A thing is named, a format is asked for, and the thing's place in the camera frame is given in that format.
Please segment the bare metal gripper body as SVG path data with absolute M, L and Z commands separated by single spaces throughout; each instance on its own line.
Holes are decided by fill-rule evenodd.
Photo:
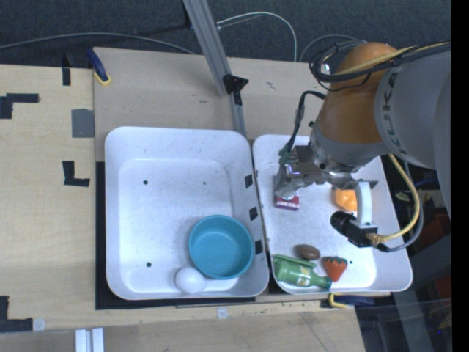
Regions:
M 355 179 L 353 167 L 339 166 L 327 157 L 314 155 L 309 145 L 294 146 L 289 152 L 282 150 L 281 173 L 291 180 L 303 180 L 306 187 L 311 184 L 329 183 L 340 190 L 354 189 L 359 183 L 368 183 L 370 188 L 377 180 Z

